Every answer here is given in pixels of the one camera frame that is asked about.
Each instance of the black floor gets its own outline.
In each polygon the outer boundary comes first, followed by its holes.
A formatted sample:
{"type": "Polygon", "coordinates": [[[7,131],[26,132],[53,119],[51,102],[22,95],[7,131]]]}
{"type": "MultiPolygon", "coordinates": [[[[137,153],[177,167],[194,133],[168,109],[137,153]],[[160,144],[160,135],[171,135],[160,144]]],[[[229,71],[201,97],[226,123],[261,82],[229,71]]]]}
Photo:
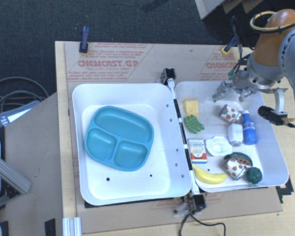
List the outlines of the black floor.
{"type": "MultiPolygon", "coordinates": [[[[22,76],[56,92],[55,41],[227,44],[236,16],[244,35],[251,17],[262,11],[295,9],[295,0],[264,0],[246,14],[241,5],[228,15],[217,7],[200,19],[194,0],[0,0],[0,79],[22,76]]],[[[247,38],[254,45],[257,35],[247,38]]],[[[37,91],[25,81],[0,83],[0,94],[37,91]]]]}

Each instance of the yellow banana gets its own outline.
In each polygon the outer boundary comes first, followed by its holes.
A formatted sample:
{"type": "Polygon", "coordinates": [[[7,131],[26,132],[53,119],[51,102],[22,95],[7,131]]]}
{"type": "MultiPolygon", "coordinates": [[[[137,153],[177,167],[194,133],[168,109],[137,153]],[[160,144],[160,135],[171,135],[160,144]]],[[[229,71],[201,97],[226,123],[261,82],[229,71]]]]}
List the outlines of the yellow banana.
{"type": "Polygon", "coordinates": [[[195,164],[192,164],[192,167],[196,174],[196,177],[204,183],[209,183],[209,184],[222,183],[227,177],[226,173],[211,174],[209,172],[206,172],[198,168],[197,166],[195,166],[195,164]]]}

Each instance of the wooden table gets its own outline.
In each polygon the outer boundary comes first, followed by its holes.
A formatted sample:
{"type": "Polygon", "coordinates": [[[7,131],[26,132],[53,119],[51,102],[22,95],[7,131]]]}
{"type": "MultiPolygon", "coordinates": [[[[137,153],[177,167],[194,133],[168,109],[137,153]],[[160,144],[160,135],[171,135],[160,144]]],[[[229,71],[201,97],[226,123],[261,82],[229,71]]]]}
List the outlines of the wooden table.
{"type": "MultiPolygon", "coordinates": [[[[77,216],[75,201],[75,186],[73,176],[72,147],[70,134],[70,121],[68,116],[68,92],[65,67],[64,42],[55,43],[56,50],[56,70],[57,70],[57,95],[59,111],[59,138],[61,157],[61,177],[62,177],[62,204],[63,217],[74,218],[77,216]]],[[[288,81],[283,79],[280,87],[291,88],[288,81]]],[[[263,95],[265,104],[273,106],[273,95],[263,95]]],[[[291,89],[285,92],[285,111],[289,117],[295,117],[295,102],[291,89]]],[[[227,235],[277,235],[295,236],[295,128],[286,126],[274,127],[279,145],[284,154],[286,164],[290,172],[294,192],[290,196],[284,196],[282,204],[283,211],[280,213],[266,213],[241,217],[232,217],[219,220],[209,220],[206,223],[223,222],[227,228],[227,235]]],[[[152,226],[144,228],[127,229],[120,231],[108,231],[92,233],[92,236],[134,236],[134,235],[154,235],[173,236],[178,235],[179,224],[162,226],[152,226]]],[[[222,226],[205,227],[197,222],[186,223],[183,227],[183,234],[192,235],[222,235],[222,226]]]]}

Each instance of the yellow sponge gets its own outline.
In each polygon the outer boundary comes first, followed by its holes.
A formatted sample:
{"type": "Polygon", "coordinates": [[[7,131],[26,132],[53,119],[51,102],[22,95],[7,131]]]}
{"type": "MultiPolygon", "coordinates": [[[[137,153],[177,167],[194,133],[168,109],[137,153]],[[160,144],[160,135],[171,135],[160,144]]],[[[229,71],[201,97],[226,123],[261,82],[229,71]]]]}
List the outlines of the yellow sponge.
{"type": "Polygon", "coordinates": [[[199,105],[197,100],[185,100],[183,107],[187,116],[194,115],[199,117],[199,105]]]}

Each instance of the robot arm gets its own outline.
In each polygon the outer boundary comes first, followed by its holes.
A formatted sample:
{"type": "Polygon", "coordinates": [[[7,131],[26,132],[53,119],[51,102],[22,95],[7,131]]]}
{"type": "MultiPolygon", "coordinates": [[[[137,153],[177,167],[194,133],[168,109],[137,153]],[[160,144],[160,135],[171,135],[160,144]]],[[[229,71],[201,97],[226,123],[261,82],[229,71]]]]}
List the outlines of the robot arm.
{"type": "MultiPolygon", "coordinates": [[[[286,88],[271,89],[271,86],[286,77],[295,96],[295,10],[284,9],[257,14],[251,19],[250,26],[261,35],[253,52],[246,57],[247,66],[244,70],[239,70],[242,64],[242,60],[239,60],[238,68],[232,71],[232,75],[229,74],[231,82],[222,82],[212,97],[213,101],[224,98],[231,89],[240,93],[240,101],[257,91],[274,93],[276,109],[267,108],[267,111],[270,109],[271,114],[279,116],[279,119],[285,118],[287,113],[283,111],[283,92],[286,88]],[[266,26],[255,26],[255,20],[266,14],[271,14],[266,26]]],[[[283,121],[273,123],[282,125],[283,121]]]]}

